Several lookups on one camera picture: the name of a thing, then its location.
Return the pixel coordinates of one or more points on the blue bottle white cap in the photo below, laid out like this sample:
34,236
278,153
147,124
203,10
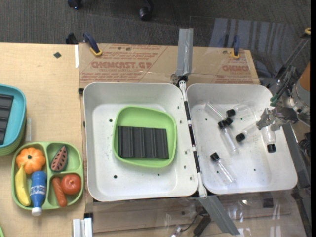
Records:
38,189

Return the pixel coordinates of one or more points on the brown cardboard board red print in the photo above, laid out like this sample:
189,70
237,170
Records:
148,58

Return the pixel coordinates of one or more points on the orange toy pumpkin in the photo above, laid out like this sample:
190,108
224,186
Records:
30,159

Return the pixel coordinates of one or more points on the black ribbed rack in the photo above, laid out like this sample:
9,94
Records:
143,143
5,117

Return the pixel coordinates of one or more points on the blue plate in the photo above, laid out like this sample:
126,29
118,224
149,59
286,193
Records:
18,112

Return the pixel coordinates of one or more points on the clear plastic bottle black cap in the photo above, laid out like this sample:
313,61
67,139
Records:
240,137
271,148
229,121
222,124
231,112
214,156

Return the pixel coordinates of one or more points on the thin black and white rod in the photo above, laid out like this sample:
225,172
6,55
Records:
191,134

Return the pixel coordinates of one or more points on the black office chair base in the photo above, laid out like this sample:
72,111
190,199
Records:
145,11

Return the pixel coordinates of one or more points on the toy watermelon slice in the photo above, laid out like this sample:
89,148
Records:
59,159

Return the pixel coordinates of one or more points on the red toy tomato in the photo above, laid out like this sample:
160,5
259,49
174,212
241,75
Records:
71,184

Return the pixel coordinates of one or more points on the orange toy sausage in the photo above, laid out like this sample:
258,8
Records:
59,192

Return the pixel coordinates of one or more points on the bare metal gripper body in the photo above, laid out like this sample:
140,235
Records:
287,113

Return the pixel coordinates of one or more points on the yellow banana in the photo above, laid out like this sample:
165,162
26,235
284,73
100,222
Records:
21,186

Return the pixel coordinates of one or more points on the white plastic tray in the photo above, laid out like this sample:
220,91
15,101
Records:
103,176
256,167

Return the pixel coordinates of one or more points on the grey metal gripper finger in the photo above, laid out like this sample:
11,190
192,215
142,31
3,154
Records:
264,120
276,127

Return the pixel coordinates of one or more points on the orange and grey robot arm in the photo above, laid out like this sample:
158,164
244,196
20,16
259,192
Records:
304,88

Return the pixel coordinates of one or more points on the green divided plate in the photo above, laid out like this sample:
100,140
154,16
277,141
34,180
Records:
49,174

